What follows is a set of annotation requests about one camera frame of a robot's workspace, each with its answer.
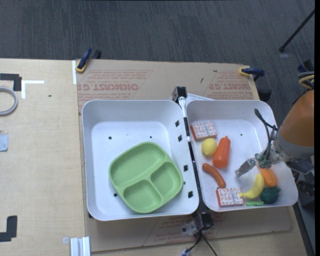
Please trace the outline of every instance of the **black cable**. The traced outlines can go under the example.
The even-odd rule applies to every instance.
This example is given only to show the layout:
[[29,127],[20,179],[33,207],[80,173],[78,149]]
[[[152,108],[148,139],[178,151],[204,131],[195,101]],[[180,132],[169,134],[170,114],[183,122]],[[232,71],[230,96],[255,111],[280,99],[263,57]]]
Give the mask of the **black cable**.
[[[274,132],[276,131],[276,126],[274,125],[273,128],[272,128],[272,131],[271,131],[271,134],[273,135]],[[271,150],[271,142],[273,140],[273,136],[269,136],[269,140],[268,140],[268,145],[267,145],[267,148],[266,148],[266,155],[265,155],[265,159],[268,160],[269,159],[269,156],[270,156],[270,150]]]
[[213,251],[215,256],[218,256],[215,252],[215,250],[212,248],[212,246],[209,244],[209,242],[207,241],[206,237],[204,235],[203,236],[203,240],[206,242],[206,244],[210,247],[211,251]]
[[254,109],[254,113],[255,113],[255,115],[261,120],[261,122],[263,122],[263,124],[264,125],[267,125],[267,126],[269,126],[270,128],[274,128],[275,126],[274,125],[270,125],[269,123],[267,123],[265,120],[264,120],[264,118],[262,117],[262,115],[260,114],[260,112],[259,112],[259,110],[258,109]]
[[210,247],[211,251],[213,251],[214,255],[215,256],[218,256],[217,253],[215,252],[215,250],[212,248],[212,246],[209,244],[208,240],[206,239],[206,237],[204,236],[204,234],[202,233],[202,231],[199,231],[199,236],[198,236],[198,239],[196,240],[196,242],[194,243],[193,246],[191,246],[190,248],[186,249],[185,250],[185,253],[188,253],[190,252],[200,241],[201,241],[201,238],[203,238],[203,240],[206,242],[206,244]]
[[263,155],[266,155],[267,154],[267,157],[269,157],[269,144],[271,143],[271,138],[270,138],[270,133],[269,133],[269,129],[268,129],[268,124],[267,122],[263,119],[262,115],[260,114],[259,110],[258,109],[254,109],[254,113],[255,115],[262,121],[264,127],[265,127],[265,130],[266,130],[266,135],[268,137],[268,145],[266,146],[264,152],[263,152]]
[[203,236],[203,234],[202,234],[202,232],[200,231],[200,232],[199,232],[199,237],[198,237],[198,239],[196,240],[195,244],[194,244],[193,246],[191,246],[190,248],[186,249],[186,250],[185,250],[185,253],[190,252],[190,251],[200,242],[202,236]]

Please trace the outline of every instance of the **divided plate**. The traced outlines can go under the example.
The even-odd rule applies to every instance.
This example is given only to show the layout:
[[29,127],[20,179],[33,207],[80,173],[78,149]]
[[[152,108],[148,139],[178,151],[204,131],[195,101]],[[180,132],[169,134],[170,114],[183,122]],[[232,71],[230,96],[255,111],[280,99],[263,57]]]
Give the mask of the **divided plate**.
[[166,204],[183,185],[175,163],[153,142],[140,143],[113,160],[109,179],[125,203],[142,214]]

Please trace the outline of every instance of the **cardboard sheet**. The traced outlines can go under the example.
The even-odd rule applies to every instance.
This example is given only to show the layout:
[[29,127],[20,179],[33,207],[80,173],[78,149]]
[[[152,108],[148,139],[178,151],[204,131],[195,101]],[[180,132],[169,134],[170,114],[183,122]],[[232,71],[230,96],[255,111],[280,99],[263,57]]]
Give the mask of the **cardboard sheet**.
[[[121,221],[98,221],[90,217],[86,202],[85,163],[81,110],[90,100],[166,100],[175,87],[215,100],[258,100],[253,77],[241,76],[242,64],[172,63],[130,60],[90,60],[84,73],[76,74],[81,140],[85,235],[92,252],[175,244],[194,241],[181,227],[191,216],[153,217]],[[286,207],[211,212],[214,226],[207,239],[288,231],[291,221]]]
[[[83,190],[86,181],[82,181],[81,173],[79,137],[82,138],[82,134],[79,134],[74,62],[5,58],[0,61],[1,73],[19,74],[23,81],[45,81],[44,84],[27,83],[25,97],[22,92],[16,92],[17,109],[0,118],[0,134],[9,135],[7,152],[0,152],[0,232],[6,231],[8,216],[17,216],[16,237],[10,242],[0,242],[0,254],[69,255],[70,238],[90,236],[92,254],[95,256],[180,255],[183,248],[194,244],[194,240],[183,242],[193,238],[181,237],[179,231],[179,227],[190,220],[189,216],[121,223],[89,218],[86,190]],[[179,85],[187,86],[189,93],[201,94],[197,86],[206,81],[203,71],[207,74],[213,68],[224,67],[235,72],[241,66],[116,60],[93,62],[101,70],[121,70],[122,66],[127,70],[139,70],[140,64],[144,69],[152,66],[154,72],[142,86],[149,96],[137,92],[133,97],[144,99],[167,99],[173,88]],[[164,66],[167,66],[167,71],[156,71],[157,67],[163,69]],[[153,74],[171,77],[158,76],[156,83]],[[202,83],[198,77],[204,77]],[[161,85],[163,88],[151,86],[150,78],[154,86]],[[253,78],[249,77],[248,81],[252,97],[257,99]],[[2,80],[0,85],[13,88],[12,82]],[[207,86],[208,83],[201,87],[203,92]],[[0,95],[1,110],[6,110],[12,103],[10,95]],[[259,255],[263,252],[264,255],[307,256],[293,207],[257,209],[248,214],[213,213],[213,217],[214,230],[206,231],[206,236],[214,238],[209,242],[218,255]],[[191,254],[211,255],[212,252],[201,241]]]

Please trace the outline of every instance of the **wooden table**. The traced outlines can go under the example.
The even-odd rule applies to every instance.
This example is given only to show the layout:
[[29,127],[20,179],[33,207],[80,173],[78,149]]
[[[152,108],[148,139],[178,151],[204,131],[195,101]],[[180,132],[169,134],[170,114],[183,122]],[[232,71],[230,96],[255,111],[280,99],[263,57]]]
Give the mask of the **wooden table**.
[[[5,256],[69,255],[68,238],[86,236],[77,85],[71,60],[1,59],[0,73],[19,74],[26,84],[17,109],[0,116],[0,134],[9,134],[0,152],[0,232],[17,216],[17,236],[0,242]],[[12,88],[9,81],[0,85]],[[12,99],[0,92],[0,111]],[[218,255],[307,255],[295,213],[292,229],[210,240]],[[95,255],[180,255],[193,242],[97,252]],[[191,251],[213,255],[201,241]]]

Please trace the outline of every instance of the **toy sausage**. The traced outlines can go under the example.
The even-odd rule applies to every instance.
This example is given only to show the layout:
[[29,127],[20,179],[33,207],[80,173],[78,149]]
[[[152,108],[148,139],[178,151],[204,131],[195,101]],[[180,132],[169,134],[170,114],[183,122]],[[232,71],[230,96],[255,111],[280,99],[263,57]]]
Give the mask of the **toy sausage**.
[[202,170],[208,174],[211,174],[211,176],[215,179],[220,189],[224,189],[226,187],[226,182],[224,178],[222,177],[220,172],[216,168],[214,168],[212,165],[208,163],[204,163],[202,165]]

